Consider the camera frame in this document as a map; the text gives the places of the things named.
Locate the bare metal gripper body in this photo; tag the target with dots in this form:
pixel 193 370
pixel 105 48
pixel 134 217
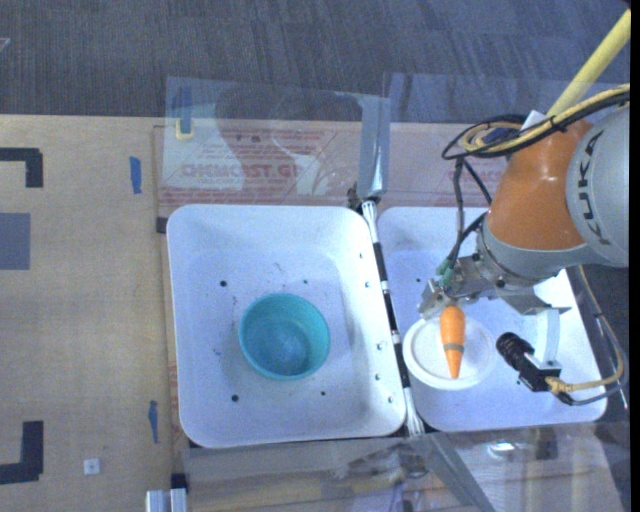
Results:
pixel 475 280

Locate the brown cardboard board red print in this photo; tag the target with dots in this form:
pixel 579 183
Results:
pixel 280 170

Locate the orange carrot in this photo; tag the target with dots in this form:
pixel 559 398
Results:
pixel 453 335

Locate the black cylinder on white bracket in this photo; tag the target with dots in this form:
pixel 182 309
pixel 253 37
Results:
pixel 525 357

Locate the white plastic tray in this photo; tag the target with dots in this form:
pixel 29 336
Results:
pixel 280 240
pixel 505 405

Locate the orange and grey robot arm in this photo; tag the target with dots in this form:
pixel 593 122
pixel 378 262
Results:
pixel 540 205

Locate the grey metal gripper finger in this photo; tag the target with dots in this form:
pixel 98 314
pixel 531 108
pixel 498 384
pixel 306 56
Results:
pixel 433 298

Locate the white bowl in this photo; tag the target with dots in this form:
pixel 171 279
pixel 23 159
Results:
pixel 425 360

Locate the teal bowl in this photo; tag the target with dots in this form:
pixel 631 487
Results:
pixel 285 340

